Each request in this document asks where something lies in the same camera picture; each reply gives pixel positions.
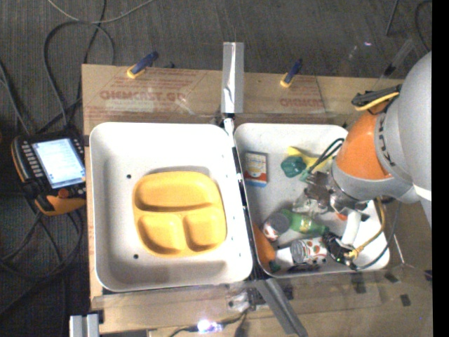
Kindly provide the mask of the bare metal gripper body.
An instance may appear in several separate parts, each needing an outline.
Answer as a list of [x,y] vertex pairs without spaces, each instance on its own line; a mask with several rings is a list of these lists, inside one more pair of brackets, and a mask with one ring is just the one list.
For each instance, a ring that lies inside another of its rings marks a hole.
[[366,201],[359,201],[349,196],[334,181],[331,172],[316,172],[306,179],[307,186],[304,194],[309,200],[316,201],[321,213],[334,211],[340,215],[348,216],[351,212],[358,213],[361,217],[367,217],[364,211],[368,206]]

